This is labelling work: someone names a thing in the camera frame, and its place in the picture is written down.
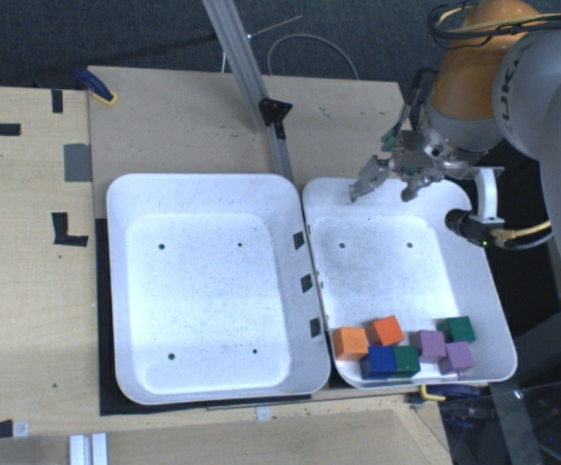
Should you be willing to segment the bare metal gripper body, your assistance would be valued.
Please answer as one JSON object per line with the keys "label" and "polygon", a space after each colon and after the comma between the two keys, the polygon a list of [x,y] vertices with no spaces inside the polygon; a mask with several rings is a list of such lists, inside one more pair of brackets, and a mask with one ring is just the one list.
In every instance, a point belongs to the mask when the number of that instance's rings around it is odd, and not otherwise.
{"label": "bare metal gripper body", "polygon": [[398,174],[436,170],[461,174],[469,170],[467,153],[435,130],[390,130],[387,133],[387,169]]}

